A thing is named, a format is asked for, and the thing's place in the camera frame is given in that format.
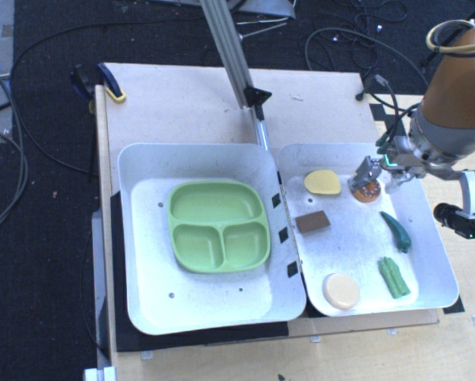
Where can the thin black and white rod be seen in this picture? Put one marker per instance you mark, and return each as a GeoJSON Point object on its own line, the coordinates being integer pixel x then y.
{"type": "Point", "coordinates": [262, 133]}

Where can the brown doughnut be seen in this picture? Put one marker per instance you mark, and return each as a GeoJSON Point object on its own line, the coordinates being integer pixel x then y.
{"type": "Point", "coordinates": [368, 195]}

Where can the green asparagus bundle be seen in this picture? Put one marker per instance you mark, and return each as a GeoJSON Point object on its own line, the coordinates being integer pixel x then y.
{"type": "Point", "coordinates": [394, 278]}

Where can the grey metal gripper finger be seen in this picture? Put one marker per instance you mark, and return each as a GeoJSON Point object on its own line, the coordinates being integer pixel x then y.
{"type": "Point", "coordinates": [396, 182]}
{"type": "Point", "coordinates": [366, 173]}

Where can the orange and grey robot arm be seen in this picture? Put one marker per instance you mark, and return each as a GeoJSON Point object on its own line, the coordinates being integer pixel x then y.
{"type": "Point", "coordinates": [451, 93]}

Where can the dark green pepper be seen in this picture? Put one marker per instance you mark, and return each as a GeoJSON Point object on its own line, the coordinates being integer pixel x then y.
{"type": "Point", "coordinates": [397, 230]}

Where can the cream round biscuit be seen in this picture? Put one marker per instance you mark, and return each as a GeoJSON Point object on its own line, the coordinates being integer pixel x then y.
{"type": "Point", "coordinates": [341, 291]}

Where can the yellow flat crisp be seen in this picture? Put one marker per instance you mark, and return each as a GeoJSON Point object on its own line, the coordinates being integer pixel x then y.
{"type": "Point", "coordinates": [322, 182]}

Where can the pale wood board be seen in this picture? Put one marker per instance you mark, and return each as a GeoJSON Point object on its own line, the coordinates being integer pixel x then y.
{"type": "Point", "coordinates": [181, 113]}

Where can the black cylinder on white bracket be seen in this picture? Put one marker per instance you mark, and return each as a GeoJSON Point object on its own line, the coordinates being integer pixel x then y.
{"type": "Point", "coordinates": [455, 216]}

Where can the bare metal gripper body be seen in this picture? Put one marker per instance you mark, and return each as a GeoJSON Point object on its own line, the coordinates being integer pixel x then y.
{"type": "Point", "coordinates": [413, 161]}

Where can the brown rectangular biscuit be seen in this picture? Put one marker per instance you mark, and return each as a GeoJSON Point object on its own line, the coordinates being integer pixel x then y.
{"type": "Point", "coordinates": [312, 222]}

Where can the green divided plate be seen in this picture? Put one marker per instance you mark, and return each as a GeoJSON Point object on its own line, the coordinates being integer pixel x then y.
{"type": "Point", "coordinates": [217, 216]}

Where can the white plastic tray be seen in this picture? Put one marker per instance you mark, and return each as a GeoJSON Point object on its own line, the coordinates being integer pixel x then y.
{"type": "Point", "coordinates": [352, 252]}
{"type": "Point", "coordinates": [205, 300]}

